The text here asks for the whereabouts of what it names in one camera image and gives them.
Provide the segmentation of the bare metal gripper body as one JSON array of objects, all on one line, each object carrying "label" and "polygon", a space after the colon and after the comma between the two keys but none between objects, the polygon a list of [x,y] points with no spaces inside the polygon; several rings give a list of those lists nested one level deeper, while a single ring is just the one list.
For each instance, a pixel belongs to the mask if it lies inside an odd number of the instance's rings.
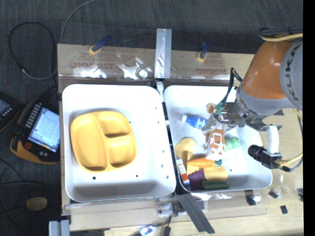
[{"label": "bare metal gripper body", "polygon": [[235,126],[244,127],[249,110],[246,105],[236,99],[234,102],[227,102],[220,113],[220,122],[232,128]]}]

